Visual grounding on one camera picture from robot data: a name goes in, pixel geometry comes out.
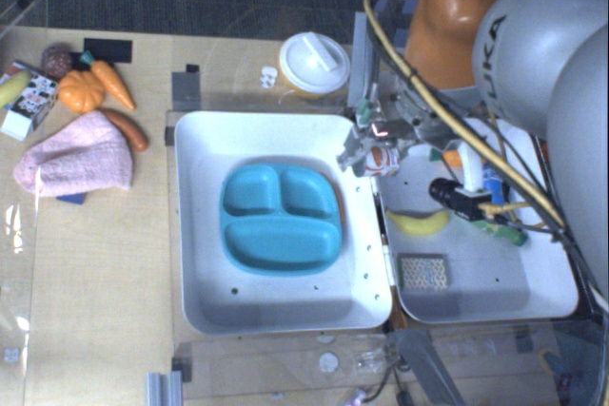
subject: brown sausage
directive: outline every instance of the brown sausage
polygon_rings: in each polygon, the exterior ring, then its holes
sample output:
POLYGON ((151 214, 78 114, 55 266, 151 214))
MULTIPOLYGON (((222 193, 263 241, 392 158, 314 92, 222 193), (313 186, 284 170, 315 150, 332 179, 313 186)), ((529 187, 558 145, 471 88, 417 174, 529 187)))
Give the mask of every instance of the brown sausage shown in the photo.
POLYGON ((140 127, 129 119, 129 117, 116 110, 112 110, 111 108, 98 108, 98 110, 106 115, 108 120, 121 131, 125 136, 125 139, 127 139, 131 144, 131 147, 133 147, 133 150, 142 152, 148 148, 146 135, 142 132, 140 127))

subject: transparent plastic panel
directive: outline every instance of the transparent plastic panel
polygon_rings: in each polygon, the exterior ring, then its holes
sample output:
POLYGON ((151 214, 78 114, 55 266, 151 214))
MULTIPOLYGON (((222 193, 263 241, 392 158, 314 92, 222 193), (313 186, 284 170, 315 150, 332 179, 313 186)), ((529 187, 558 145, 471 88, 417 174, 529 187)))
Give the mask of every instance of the transparent plastic panel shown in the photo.
MULTIPOLYGON (((39 29, 41 44, 47 38, 48 0, 0 0, 0 68, 19 60, 37 68, 40 50, 20 40, 17 24, 39 29)), ((0 122, 6 110, 0 107, 0 122)), ((28 144, 44 138, 44 125, 29 135, 28 144)), ((0 134, 4 167, 15 167, 26 146, 0 134)), ((10 172, 0 173, 0 404, 23 404, 28 366, 29 317, 36 244, 37 204, 10 172)))

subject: toy pumpkin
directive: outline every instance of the toy pumpkin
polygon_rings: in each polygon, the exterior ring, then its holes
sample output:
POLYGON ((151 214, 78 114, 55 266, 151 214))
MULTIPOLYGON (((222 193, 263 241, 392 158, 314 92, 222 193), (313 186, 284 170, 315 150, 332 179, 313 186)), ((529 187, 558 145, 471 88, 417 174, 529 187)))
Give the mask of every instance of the toy pumpkin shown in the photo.
POLYGON ((91 112, 104 102, 106 90, 90 71, 69 71, 59 82, 58 96, 72 112, 91 112))

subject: orange carrot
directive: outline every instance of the orange carrot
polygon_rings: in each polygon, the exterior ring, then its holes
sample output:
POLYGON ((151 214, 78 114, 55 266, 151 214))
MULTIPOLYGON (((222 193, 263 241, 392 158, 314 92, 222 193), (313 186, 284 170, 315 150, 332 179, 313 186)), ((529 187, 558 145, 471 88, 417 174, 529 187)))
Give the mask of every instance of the orange carrot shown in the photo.
POLYGON ((95 60, 89 51, 85 51, 80 61, 91 67, 91 72, 102 82, 106 91, 129 110, 135 110, 135 104, 129 95, 127 87, 118 73, 103 60, 95 60))

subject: pink towel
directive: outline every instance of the pink towel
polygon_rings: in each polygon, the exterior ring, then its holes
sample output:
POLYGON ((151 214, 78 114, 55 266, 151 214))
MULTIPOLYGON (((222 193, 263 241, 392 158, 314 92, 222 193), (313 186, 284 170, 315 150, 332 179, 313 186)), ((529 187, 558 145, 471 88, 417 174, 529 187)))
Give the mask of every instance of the pink towel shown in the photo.
POLYGON ((30 193, 56 197, 94 189, 129 189, 133 163, 127 141, 104 114, 93 110, 28 150, 13 176, 30 193))

